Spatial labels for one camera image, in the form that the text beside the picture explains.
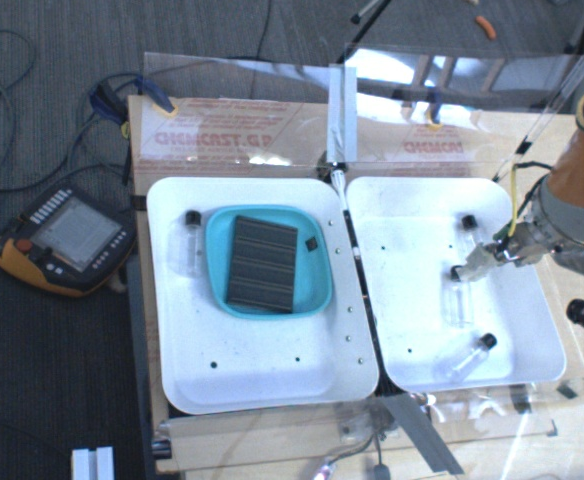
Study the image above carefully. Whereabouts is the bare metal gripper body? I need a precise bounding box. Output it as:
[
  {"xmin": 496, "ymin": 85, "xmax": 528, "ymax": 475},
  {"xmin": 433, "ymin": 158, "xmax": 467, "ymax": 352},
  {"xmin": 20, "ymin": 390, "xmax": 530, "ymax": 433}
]
[{"xmin": 492, "ymin": 219, "xmax": 564, "ymax": 269}]

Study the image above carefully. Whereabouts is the clear plastic bottle black cap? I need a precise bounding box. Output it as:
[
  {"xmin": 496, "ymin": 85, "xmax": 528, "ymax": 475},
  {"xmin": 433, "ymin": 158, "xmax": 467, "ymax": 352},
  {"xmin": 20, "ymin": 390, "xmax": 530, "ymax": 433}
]
[
  {"xmin": 459, "ymin": 213, "xmax": 484, "ymax": 255},
  {"xmin": 182, "ymin": 209, "xmax": 204, "ymax": 278},
  {"xmin": 440, "ymin": 264, "xmax": 475, "ymax": 329},
  {"xmin": 440, "ymin": 332, "xmax": 499, "ymax": 382}
]

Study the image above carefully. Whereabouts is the white plastic tray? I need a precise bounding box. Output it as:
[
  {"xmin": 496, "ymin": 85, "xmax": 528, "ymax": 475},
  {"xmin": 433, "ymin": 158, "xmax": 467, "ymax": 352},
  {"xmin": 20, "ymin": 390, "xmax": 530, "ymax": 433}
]
[
  {"xmin": 345, "ymin": 175, "xmax": 568, "ymax": 394},
  {"xmin": 145, "ymin": 176, "xmax": 381, "ymax": 416}
]

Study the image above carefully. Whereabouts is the thin black and white rod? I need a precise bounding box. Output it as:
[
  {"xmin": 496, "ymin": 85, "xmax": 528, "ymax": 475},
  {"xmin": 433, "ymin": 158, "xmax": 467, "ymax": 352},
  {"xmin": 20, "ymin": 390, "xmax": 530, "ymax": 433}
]
[{"xmin": 330, "ymin": 166, "xmax": 391, "ymax": 397}]

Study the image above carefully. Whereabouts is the blue plate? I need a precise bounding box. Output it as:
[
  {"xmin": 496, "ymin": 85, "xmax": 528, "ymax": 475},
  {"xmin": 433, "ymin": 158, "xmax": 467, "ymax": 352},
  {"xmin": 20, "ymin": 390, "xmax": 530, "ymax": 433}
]
[{"xmin": 204, "ymin": 204, "xmax": 334, "ymax": 322}]

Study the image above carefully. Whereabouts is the dark grey striped packet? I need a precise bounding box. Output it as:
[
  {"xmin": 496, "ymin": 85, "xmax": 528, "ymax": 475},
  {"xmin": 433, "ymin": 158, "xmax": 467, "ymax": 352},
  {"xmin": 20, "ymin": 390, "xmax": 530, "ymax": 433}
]
[{"xmin": 224, "ymin": 214, "xmax": 300, "ymax": 315}]

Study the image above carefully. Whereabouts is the orange sausage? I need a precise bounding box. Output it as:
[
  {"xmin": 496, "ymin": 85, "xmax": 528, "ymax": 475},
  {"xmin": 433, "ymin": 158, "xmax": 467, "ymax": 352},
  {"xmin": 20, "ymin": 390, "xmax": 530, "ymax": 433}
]
[{"xmin": 474, "ymin": 14, "xmax": 498, "ymax": 42}]

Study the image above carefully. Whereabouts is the brown cardboard board red print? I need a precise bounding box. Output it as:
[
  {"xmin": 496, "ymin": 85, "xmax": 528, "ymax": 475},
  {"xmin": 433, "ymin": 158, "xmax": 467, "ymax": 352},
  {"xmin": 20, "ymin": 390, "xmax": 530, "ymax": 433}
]
[{"xmin": 126, "ymin": 94, "xmax": 584, "ymax": 474}]

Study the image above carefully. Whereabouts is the black block with thin wires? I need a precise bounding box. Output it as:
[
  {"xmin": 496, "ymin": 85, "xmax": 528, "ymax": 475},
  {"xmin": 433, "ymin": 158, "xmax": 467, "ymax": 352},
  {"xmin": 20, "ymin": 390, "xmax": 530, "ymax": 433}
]
[{"xmin": 315, "ymin": 159, "xmax": 348, "ymax": 180}]

